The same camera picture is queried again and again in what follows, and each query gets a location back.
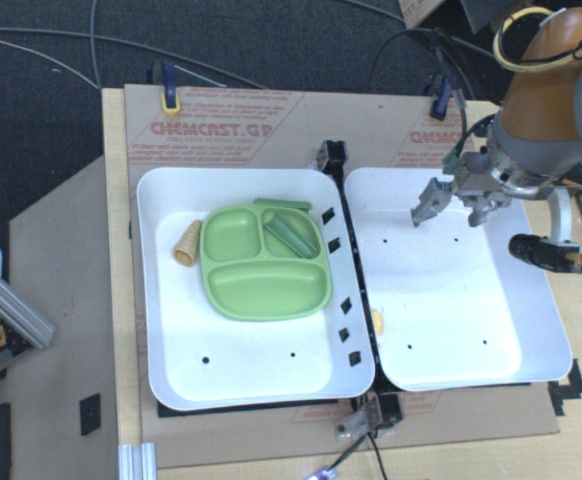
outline waffle cone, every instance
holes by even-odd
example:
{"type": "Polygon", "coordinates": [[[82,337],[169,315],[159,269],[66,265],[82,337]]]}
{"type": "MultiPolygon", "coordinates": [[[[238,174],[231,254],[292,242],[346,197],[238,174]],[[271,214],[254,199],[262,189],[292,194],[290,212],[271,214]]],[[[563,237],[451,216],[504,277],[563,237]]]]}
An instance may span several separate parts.
{"type": "Polygon", "coordinates": [[[190,267],[198,256],[198,243],[200,242],[200,230],[202,221],[194,220],[186,229],[182,238],[174,248],[173,254],[178,263],[190,267]]]}

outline white plastic bin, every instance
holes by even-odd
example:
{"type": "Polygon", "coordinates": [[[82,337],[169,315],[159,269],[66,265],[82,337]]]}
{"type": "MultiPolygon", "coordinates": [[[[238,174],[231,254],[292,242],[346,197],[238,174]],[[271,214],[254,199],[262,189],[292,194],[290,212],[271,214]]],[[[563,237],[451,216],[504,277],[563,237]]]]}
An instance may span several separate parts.
{"type": "Polygon", "coordinates": [[[164,167],[137,188],[147,317],[149,380],[175,410],[353,398],[375,365],[339,192],[309,169],[164,167]],[[332,290],[310,316],[248,322],[215,310],[200,262],[185,267],[173,247],[196,219],[256,198],[308,201],[329,254],[332,290]],[[326,224],[322,215],[332,209],[326,224]]]}
{"type": "Polygon", "coordinates": [[[432,177],[364,168],[345,181],[384,373],[408,391],[563,378],[571,349],[546,274],[508,252],[530,233],[522,203],[471,228],[454,198],[415,228],[410,209],[432,177]]]}

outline green divided plate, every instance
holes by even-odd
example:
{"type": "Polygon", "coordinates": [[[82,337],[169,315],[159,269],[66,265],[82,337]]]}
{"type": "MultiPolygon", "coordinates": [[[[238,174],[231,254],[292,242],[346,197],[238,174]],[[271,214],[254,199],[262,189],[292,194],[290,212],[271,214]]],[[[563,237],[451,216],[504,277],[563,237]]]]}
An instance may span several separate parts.
{"type": "Polygon", "coordinates": [[[258,200],[204,219],[200,263],[213,307],[238,320],[284,320],[326,305],[329,262],[306,210],[258,200]]]}

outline metal bracket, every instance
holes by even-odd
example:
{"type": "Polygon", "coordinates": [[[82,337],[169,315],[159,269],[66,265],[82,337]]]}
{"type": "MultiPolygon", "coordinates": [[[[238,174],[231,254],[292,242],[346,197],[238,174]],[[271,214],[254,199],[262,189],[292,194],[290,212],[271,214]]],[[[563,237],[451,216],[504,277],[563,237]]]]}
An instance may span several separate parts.
{"type": "Polygon", "coordinates": [[[118,480],[157,480],[155,443],[118,447],[118,480]]]}
{"type": "Polygon", "coordinates": [[[571,208],[572,191],[566,187],[555,187],[549,196],[549,210],[551,211],[551,241],[569,242],[573,227],[571,208]]]}
{"type": "Polygon", "coordinates": [[[336,425],[336,441],[360,439],[382,423],[380,399],[375,397],[336,425]]]}
{"type": "MultiPolygon", "coordinates": [[[[0,277],[0,318],[24,339],[27,344],[37,349],[47,348],[51,344],[55,327],[29,304],[22,300],[0,277]]],[[[0,371],[16,357],[30,349],[22,346],[18,350],[8,348],[0,351],[0,371]]]]}

